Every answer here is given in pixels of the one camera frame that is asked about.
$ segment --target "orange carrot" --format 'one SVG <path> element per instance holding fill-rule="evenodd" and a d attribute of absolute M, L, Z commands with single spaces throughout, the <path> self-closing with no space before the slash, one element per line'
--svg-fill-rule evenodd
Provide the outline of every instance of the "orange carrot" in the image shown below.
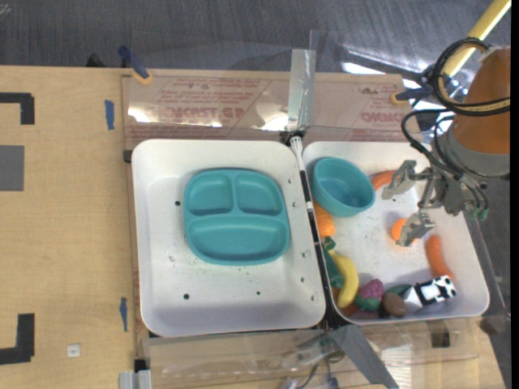
<path fill-rule="evenodd" d="M 377 173 L 371 179 L 371 184 L 373 185 L 373 189 L 377 190 L 384 185 L 388 185 L 391 183 L 392 176 L 395 173 L 395 170 L 388 170 L 387 172 Z"/>
<path fill-rule="evenodd" d="M 332 216 L 326 212 L 317 202 L 314 202 L 315 222 L 321 239 L 332 237 L 335 233 L 335 224 Z"/>
<path fill-rule="evenodd" d="M 454 275 L 452 271 L 448 269 L 441 253 L 441 240 L 437 235 L 431 235 L 427 241 L 427 259 L 435 277 L 449 276 L 453 279 Z"/>

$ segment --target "yellow pole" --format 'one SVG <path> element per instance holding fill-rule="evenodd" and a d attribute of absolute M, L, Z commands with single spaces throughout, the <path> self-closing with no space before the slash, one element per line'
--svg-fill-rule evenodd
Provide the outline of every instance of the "yellow pole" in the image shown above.
<path fill-rule="evenodd" d="M 494 0 L 479 18 L 478 22 L 476 22 L 476 24 L 470 29 L 467 36 L 477 37 L 479 40 L 483 41 L 511 6 L 512 0 Z M 447 76 L 454 76 L 457 74 L 457 72 L 469 60 L 474 51 L 475 48 L 460 50 L 449 59 L 445 65 L 444 73 Z"/>

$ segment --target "wooden surface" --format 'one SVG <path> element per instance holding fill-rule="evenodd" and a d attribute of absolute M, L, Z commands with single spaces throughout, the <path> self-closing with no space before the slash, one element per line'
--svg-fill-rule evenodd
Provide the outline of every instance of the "wooden surface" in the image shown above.
<path fill-rule="evenodd" d="M 115 388 L 119 372 L 133 368 L 124 75 L 127 70 L 0 66 L 0 92 L 36 98 L 35 126 L 19 124 L 18 105 L 0 104 L 0 145 L 25 146 L 24 191 L 0 192 L 0 348 L 15 346 L 18 314 L 36 319 L 35 356 L 0 365 L 0 387 Z M 105 100 L 114 103 L 114 130 Z M 448 323 L 458 344 L 450 350 L 427 346 L 425 324 L 363 330 L 401 387 L 504 387 L 477 320 L 460 321 Z M 81 355 L 68 357 L 67 345 L 76 343 Z M 381 387 L 355 370 L 337 373 L 342 387 Z M 279 380 L 238 387 L 276 385 Z"/>

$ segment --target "toy banana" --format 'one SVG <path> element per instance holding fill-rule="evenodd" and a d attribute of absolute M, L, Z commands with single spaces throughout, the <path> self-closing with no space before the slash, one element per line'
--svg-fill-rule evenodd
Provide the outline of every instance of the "toy banana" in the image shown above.
<path fill-rule="evenodd" d="M 337 254 L 333 250 L 329 250 L 328 252 L 344 278 L 344 284 L 337 298 L 337 306 L 342 309 L 355 301 L 355 296 L 358 291 L 358 273 L 350 258 Z"/>

